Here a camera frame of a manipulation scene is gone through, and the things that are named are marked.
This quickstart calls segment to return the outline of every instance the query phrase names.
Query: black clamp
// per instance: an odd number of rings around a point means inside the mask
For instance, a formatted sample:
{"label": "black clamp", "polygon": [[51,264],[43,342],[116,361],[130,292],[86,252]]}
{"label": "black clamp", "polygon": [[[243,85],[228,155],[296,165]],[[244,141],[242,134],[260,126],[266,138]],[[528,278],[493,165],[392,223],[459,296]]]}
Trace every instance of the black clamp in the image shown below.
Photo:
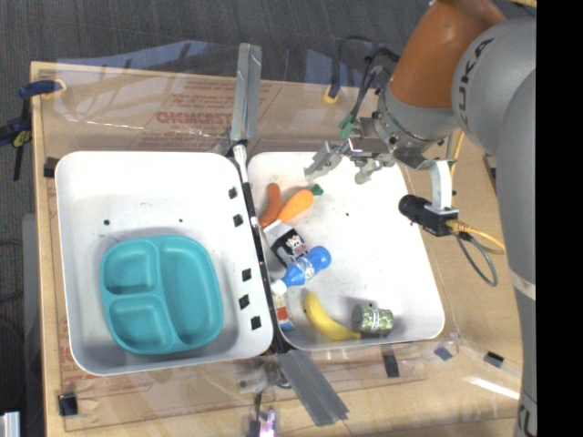
{"label": "black clamp", "polygon": [[30,117],[30,99],[41,94],[51,94],[65,89],[61,81],[35,81],[18,89],[18,95],[23,100],[22,112],[19,118],[13,118],[0,127],[0,146],[12,144],[16,148],[15,172],[13,180],[20,178],[24,146],[32,139],[32,123]]}

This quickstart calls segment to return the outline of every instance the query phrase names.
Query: carrot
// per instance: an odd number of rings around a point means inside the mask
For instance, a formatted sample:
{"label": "carrot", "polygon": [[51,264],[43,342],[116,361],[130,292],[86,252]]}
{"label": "carrot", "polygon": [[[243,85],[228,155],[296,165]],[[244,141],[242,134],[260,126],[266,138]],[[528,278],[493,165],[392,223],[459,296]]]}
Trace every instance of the carrot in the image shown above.
{"label": "carrot", "polygon": [[275,183],[267,185],[267,207],[259,219],[262,229],[274,222],[281,208],[281,190]]}
{"label": "carrot", "polygon": [[302,213],[305,209],[311,206],[312,203],[313,193],[309,189],[301,189],[285,203],[277,216],[277,220],[287,222]]}

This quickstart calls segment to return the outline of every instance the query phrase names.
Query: banana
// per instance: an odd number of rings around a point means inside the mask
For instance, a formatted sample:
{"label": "banana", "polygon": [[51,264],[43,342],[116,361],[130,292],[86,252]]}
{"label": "banana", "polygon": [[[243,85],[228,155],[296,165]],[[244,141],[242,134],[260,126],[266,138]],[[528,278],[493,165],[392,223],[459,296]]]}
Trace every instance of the banana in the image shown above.
{"label": "banana", "polygon": [[361,338],[360,332],[347,329],[326,314],[320,300],[313,291],[306,293],[303,308],[312,325],[330,340],[339,341]]}

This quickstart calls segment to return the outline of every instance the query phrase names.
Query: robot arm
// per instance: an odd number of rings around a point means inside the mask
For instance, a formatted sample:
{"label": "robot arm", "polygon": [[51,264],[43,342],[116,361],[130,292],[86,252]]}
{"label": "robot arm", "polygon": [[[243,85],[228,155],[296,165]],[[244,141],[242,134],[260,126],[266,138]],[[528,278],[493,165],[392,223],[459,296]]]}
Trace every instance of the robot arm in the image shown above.
{"label": "robot arm", "polygon": [[[452,217],[443,215],[450,209],[443,203],[439,208],[442,201],[436,199],[437,191],[448,189],[440,179],[447,184],[448,177],[424,152],[460,127],[496,157],[499,214],[524,349],[516,437],[537,435],[536,32],[535,17],[506,20],[491,0],[434,0],[379,96],[373,118],[353,123],[341,147],[326,144],[305,169],[310,179],[348,156],[361,169],[359,183],[395,161],[429,169],[434,202],[422,210],[439,229],[441,219]],[[404,212],[408,202],[402,204]]]}

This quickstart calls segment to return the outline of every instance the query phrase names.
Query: teal plate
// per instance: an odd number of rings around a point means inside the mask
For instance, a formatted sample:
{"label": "teal plate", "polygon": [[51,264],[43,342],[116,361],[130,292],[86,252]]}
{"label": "teal plate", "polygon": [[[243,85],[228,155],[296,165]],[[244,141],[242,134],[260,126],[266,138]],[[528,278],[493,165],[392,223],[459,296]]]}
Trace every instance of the teal plate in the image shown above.
{"label": "teal plate", "polygon": [[193,350],[222,329],[217,274],[209,253],[194,239],[122,241],[101,260],[99,281],[109,330],[127,351]]}

